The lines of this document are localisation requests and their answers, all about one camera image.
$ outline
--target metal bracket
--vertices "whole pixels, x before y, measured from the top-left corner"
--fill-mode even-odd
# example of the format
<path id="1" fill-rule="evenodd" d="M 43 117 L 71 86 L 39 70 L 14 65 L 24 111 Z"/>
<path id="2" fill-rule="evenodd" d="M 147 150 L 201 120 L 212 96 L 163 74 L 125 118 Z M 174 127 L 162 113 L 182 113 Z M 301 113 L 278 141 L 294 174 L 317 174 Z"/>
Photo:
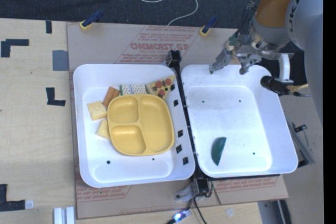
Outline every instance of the metal bracket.
<path id="1" fill-rule="evenodd" d="M 298 132 L 305 131 L 305 129 L 307 129 L 307 127 L 305 125 L 295 127 L 295 125 L 289 120 L 289 118 L 287 116 L 286 116 L 286 121 L 287 121 L 287 125 L 288 125 L 288 128 L 289 128 L 290 135 L 291 135 L 293 141 L 299 147 L 299 151 L 301 152 L 302 157 L 303 157 L 303 162 L 301 162 L 301 164 L 299 164 L 299 167 L 301 167 L 303 165 L 306 165 L 306 164 L 314 164 L 315 160 L 314 160 L 313 156 L 311 155 L 310 151 L 307 148 L 307 146 L 309 146 L 309 145 L 308 145 L 308 140 L 307 140 L 306 134 L 304 133 L 307 146 L 304 144 L 302 138 L 298 135 Z"/>
<path id="2" fill-rule="evenodd" d="M 278 81 L 282 83 L 293 83 L 292 80 L 289 79 L 290 76 L 290 61 L 289 59 L 293 56 L 293 54 L 278 54 L 278 61 L 280 67 L 280 74 Z"/>
<path id="3" fill-rule="evenodd" d="M 198 193 L 200 193 L 198 189 L 198 184 L 197 184 L 197 181 L 194 180 L 184 189 L 175 191 L 175 201 L 183 201 L 183 202 L 190 201 Z"/>
<path id="4" fill-rule="evenodd" d="M 52 213 L 53 224 L 75 224 L 75 211 L 72 207 L 54 208 Z"/>

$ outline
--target cardboard sheet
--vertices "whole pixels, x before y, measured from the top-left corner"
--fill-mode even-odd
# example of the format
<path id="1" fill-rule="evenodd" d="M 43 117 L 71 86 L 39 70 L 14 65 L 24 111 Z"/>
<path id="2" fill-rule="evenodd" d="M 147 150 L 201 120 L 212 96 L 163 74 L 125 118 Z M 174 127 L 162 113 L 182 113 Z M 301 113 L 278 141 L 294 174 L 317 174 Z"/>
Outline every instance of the cardboard sheet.
<path id="1" fill-rule="evenodd" d="M 79 174 L 76 115 L 72 75 L 86 63 L 155 63 L 164 61 L 169 50 L 180 50 L 181 69 L 190 64 L 212 64 L 235 29 L 211 29 L 201 37 L 196 27 L 94 24 L 87 31 L 78 23 L 67 25 L 71 114 L 74 139 L 77 218 L 93 218 L 183 209 L 174 192 L 188 180 L 154 184 L 92 188 Z M 282 176 L 228 179 L 214 182 L 215 192 L 198 205 L 228 205 L 287 198 Z"/>

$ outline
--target black tape marking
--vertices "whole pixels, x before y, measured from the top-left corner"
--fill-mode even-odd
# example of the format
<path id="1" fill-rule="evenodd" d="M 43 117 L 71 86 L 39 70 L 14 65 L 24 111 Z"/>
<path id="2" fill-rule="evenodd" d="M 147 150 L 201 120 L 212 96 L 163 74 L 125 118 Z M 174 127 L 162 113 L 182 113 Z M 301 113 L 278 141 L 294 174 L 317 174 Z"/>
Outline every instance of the black tape marking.
<path id="1" fill-rule="evenodd" d="M 10 55 L 10 45 L 5 41 L 1 41 L 1 57 L 8 58 Z"/>
<path id="2" fill-rule="evenodd" d="M 51 21 L 47 20 L 46 21 L 46 33 L 47 34 L 52 34 L 53 33 L 53 29 L 52 29 L 52 24 L 51 24 Z"/>
<path id="3" fill-rule="evenodd" d="M 6 39 L 10 46 L 29 46 L 29 39 Z"/>
<path id="4" fill-rule="evenodd" d="M 29 39 L 6 39 L 6 41 L 1 41 L 1 57 L 9 58 L 11 56 L 11 46 L 29 46 Z"/>
<path id="5" fill-rule="evenodd" d="M 182 145 L 178 145 L 177 147 L 176 147 L 176 153 L 178 154 L 178 153 L 180 153 L 182 151 Z"/>
<path id="6" fill-rule="evenodd" d="M 53 71 L 69 71 L 69 57 L 67 51 L 53 50 L 52 56 Z"/>
<path id="7" fill-rule="evenodd" d="M 46 88 L 49 105 L 65 106 L 66 100 L 55 100 L 55 88 Z"/>
<path id="8" fill-rule="evenodd" d="M 187 163 L 189 163 L 188 157 L 184 157 L 182 159 L 183 165 L 186 165 Z"/>
<path id="9" fill-rule="evenodd" d="M 7 184 L 0 184 L 0 212 L 26 209 L 26 201 L 7 201 Z"/>

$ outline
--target food item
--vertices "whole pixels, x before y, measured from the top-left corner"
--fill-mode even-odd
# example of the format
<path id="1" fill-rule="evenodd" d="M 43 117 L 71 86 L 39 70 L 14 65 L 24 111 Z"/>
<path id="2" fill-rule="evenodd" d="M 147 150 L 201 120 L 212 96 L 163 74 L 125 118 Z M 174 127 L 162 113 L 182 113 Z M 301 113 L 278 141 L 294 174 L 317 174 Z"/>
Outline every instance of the food item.
<path id="1" fill-rule="evenodd" d="M 89 103 L 88 109 L 89 109 L 90 116 L 93 121 L 107 117 L 107 110 L 103 106 L 101 101 Z"/>
<path id="2" fill-rule="evenodd" d="M 146 92 L 146 88 L 144 84 L 122 84 L 120 85 L 120 94 L 144 94 Z"/>
<path id="3" fill-rule="evenodd" d="M 105 95 L 105 98 L 104 98 L 104 101 L 103 101 L 103 105 L 108 107 L 109 106 L 109 103 L 111 102 L 111 100 L 117 96 L 119 96 L 119 93 L 120 91 L 113 88 L 113 87 L 109 87 L 106 95 Z"/>
<path id="4" fill-rule="evenodd" d="M 175 75 L 172 75 L 165 79 L 157 80 L 150 84 L 147 84 L 146 85 L 147 93 L 157 95 L 158 97 L 161 97 L 164 100 L 169 91 L 171 90 L 174 79 Z"/>
<path id="5" fill-rule="evenodd" d="M 211 147 L 211 159 L 214 161 L 214 163 L 218 166 L 220 158 L 222 157 L 224 146 L 226 142 L 226 137 L 218 137 L 215 139 L 214 143 Z"/>
<path id="6" fill-rule="evenodd" d="M 96 131 L 96 135 L 104 137 L 108 140 L 111 140 L 108 121 L 106 119 L 103 119 L 100 121 L 98 129 Z"/>

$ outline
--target black cable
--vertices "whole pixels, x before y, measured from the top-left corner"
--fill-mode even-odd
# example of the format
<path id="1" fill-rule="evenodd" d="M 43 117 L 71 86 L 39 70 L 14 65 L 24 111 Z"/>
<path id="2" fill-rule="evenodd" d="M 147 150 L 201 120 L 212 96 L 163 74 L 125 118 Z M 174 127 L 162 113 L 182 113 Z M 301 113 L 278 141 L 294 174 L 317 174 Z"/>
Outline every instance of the black cable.
<path id="1" fill-rule="evenodd" d="M 244 6 L 244 10 L 243 10 L 242 20 L 240 21 L 240 25 L 239 25 L 237 31 L 235 32 L 235 37 L 238 37 L 238 34 L 242 30 L 242 28 L 251 19 L 250 11 L 252 10 L 253 12 L 255 12 L 256 9 L 257 9 L 257 7 L 254 5 L 253 2 L 251 2 L 251 1 L 246 2 L 245 6 Z"/>
<path id="2" fill-rule="evenodd" d="M 191 205 L 193 204 L 193 200 L 192 199 L 190 199 L 189 201 L 188 201 L 188 205 L 187 205 L 187 207 L 184 209 L 184 211 L 188 211 L 190 208 L 191 208 Z M 176 220 L 173 218 L 173 219 L 171 219 L 167 224 L 173 224 L 173 223 L 176 223 Z"/>
<path id="3" fill-rule="evenodd" d="M 303 94 L 300 92 L 293 92 L 293 95 L 297 97 L 311 97 L 311 94 Z"/>
<path id="4" fill-rule="evenodd" d="M 194 197 L 194 204 L 195 204 L 196 209 L 197 209 L 197 211 L 198 211 L 198 213 L 199 213 L 199 216 L 200 216 L 201 219 L 203 220 L 204 224 L 207 224 L 206 221 L 205 221 L 205 219 L 203 218 L 203 215 L 202 215 L 201 211 L 200 211 L 199 208 L 198 208 L 198 205 L 197 205 L 197 202 L 196 202 L 196 197 Z"/>
<path id="5" fill-rule="evenodd" d="M 207 194 L 205 194 L 204 196 L 205 196 L 206 198 L 209 198 L 209 197 L 211 196 L 211 194 L 212 194 L 213 190 L 214 190 L 214 184 L 211 182 L 211 189 L 210 189 L 210 192 L 209 192 L 209 194 L 208 194 L 208 195 L 207 195 Z"/>

